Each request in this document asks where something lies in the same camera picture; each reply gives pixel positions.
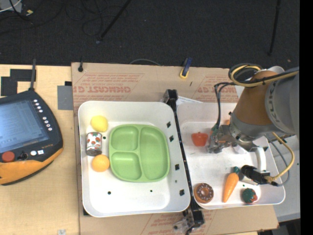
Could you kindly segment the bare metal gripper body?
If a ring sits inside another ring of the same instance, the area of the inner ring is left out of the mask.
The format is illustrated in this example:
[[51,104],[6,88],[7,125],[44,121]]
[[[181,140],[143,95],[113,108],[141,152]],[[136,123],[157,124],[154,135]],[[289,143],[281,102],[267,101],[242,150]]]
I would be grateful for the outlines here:
[[225,147],[243,148],[250,151],[254,147],[253,138],[239,131],[235,126],[220,125],[213,131],[213,141],[215,146],[224,143]]

